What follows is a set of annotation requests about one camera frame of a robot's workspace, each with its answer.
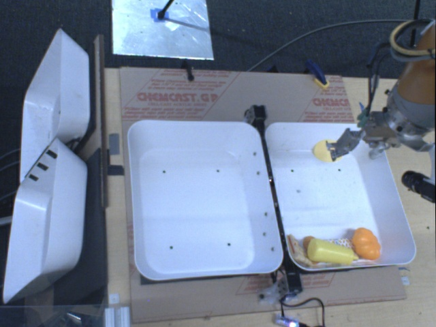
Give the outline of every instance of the black carpet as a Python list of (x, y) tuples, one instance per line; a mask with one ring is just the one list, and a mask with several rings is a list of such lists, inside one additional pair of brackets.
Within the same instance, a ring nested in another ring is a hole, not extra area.
[[(411, 19), (415, 0), (206, 0), (214, 61), (192, 61), (195, 69), (245, 71), (284, 43), (310, 30), (338, 22)], [(420, 17), (435, 17), (436, 0), (422, 0)], [(58, 28), (85, 50), (97, 34), (106, 39), (106, 66), (176, 67), (177, 59), (112, 55), (111, 0), (0, 0), (0, 156), (20, 146), (22, 101)], [(371, 48), (396, 23), (354, 25), (322, 31), (281, 51), (258, 67), (303, 72), (308, 58), (327, 74), (366, 76)], [(396, 78), (402, 65), (389, 59), (381, 75)], [(0, 169), (19, 154), (0, 161)], [(18, 167), (0, 172), (0, 199), (18, 186)], [(13, 198), (0, 201), (0, 217), (10, 215)], [(7, 227), (0, 232), (7, 232)], [(0, 259), (5, 255), (0, 236)], [(0, 260), (0, 277), (3, 262)]]

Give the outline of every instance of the cardboard sheet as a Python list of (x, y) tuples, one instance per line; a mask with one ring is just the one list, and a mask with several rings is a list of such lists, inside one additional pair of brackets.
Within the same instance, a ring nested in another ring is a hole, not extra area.
[[(252, 105), (265, 105), (273, 122), (341, 122), (354, 118), (340, 76), (319, 88), (311, 75), (122, 68), (123, 134), (145, 119), (242, 121)], [(127, 152), (127, 139), (124, 139)], [(133, 323), (179, 320), (277, 310), (261, 304), (270, 275), (208, 278), (156, 283), (142, 278), (134, 264), (128, 154), (125, 157), (131, 310)], [(326, 305), (406, 298), (397, 267), (367, 268), (302, 275), (303, 292), (295, 302), (317, 296)]]

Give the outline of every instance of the silver metal plate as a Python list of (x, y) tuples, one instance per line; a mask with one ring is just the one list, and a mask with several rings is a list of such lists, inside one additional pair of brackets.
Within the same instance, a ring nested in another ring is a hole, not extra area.
[(114, 54), (213, 60), (206, 0), (174, 0), (158, 20), (167, 2), (112, 0)]

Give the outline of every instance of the wooden table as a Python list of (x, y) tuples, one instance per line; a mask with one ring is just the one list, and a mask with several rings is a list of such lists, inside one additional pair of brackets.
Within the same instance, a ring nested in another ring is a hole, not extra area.
[[(106, 118), (109, 133), (121, 134), (120, 84), (117, 69), (106, 69)], [(344, 78), (354, 116), (360, 112), (359, 102), (367, 102), (367, 79)], [(386, 105), (384, 91), (391, 89), (395, 80), (381, 80), (379, 91), (373, 103), (374, 110)], [(431, 133), (426, 138), (434, 141)], [(406, 170), (429, 174), (430, 159), (426, 153), (415, 153), (407, 147), (390, 149), (387, 152), (394, 179), (403, 202), (416, 242), (415, 260), (402, 270), (409, 281), (406, 286), (407, 299), (359, 305), (326, 307), (326, 326), (434, 326), (436, 321), (436, 259), (435, 259), (435, 205), (423, 200), (419, 195), (408, 191), (401, 184), (401, 176)], [(111, 163), (123, 165), (123, 154), (112, 156)], [(129, 293), (129, 262), (127, 250), (127, 227), (125, 214), (125, 187), (123, 176), (110, 176), (109, 207), (106, 210), (108, 237), (108, 293), (119, 295), (119, 305), (127, 306)], [(297, 317), (309, 326), (321, 323), (320, 309), (295, 309), (287, 315)], [(266, 327), (273, 324), (272, 313), (253, 313), (212, 317), (208, 320), (191, 319), (171, 322), (153, 322), (134, 326), (146, 327), (225, 327), (247, 326)]]

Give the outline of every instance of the yellow disc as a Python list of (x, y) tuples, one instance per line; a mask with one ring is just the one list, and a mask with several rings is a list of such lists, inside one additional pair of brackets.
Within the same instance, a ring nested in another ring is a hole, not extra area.
[(324, 162), (333, 162), (332, 155), (330, 151), (327, 149), (327, 143), (336, 143), (336, 140), (324, 139), (319, 141), (313, 147), (313, 154), (315, 157)]

